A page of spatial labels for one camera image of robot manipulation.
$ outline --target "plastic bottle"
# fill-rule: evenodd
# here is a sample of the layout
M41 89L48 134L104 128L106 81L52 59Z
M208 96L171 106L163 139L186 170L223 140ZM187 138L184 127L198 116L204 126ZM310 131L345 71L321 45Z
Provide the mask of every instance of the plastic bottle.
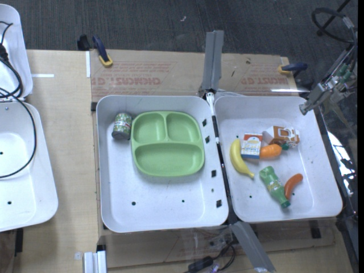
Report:
M272 166L260 170L259 176L265 183L270 194L279 201L282 208L287 208L291 205L284 195L284 186L275 174Z

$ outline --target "small can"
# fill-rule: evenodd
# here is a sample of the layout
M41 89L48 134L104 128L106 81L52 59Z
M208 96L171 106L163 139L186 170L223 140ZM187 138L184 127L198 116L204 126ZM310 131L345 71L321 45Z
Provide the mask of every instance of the small can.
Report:
M115 117L112 137L114 139L130 139L132 116L129 113L118 113Z

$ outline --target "banana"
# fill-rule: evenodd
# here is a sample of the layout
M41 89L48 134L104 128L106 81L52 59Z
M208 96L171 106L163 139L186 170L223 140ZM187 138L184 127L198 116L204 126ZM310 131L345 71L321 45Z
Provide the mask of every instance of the banana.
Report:
M253 178L254 173L251 172L247 167L247 165L245 164L243 158L241 157L240 149L241 149L240 140L239 139L234 140L230 146L230 153L229 153L231 163L233 164L235 170L237 170L239 173L247 174L250 176L250 178Z

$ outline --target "gray carpet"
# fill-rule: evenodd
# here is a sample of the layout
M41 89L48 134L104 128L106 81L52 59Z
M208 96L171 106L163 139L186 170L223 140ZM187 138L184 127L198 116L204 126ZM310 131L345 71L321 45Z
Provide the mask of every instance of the gray carpet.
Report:
M318 37L311 21L317 7L337 9L344 0L0 0L22 19L28 49L76 50L77 39L98 34L106 48L204 52L205 33L224 30L223 52L286 56L309 65L320 80L346 47ZM343 10L355 25L358 0ZM324 23L329 16L322 14ZM336 19L328 28L348 36Z

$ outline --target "orange carrot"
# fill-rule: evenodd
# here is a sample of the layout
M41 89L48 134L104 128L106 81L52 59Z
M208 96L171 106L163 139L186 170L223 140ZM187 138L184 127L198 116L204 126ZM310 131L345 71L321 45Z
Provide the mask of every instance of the orange carrot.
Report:
M297 173L293 175L291 178L288 179L288 181L284 185L284 195L289 200L291 198L292 190L294 187L301 182L303 179L302 174Z
M260 158L275 157L279 156L281 152L282 152L281 146L277 145L276 143L269 144L268 146L260 148L259 157Z

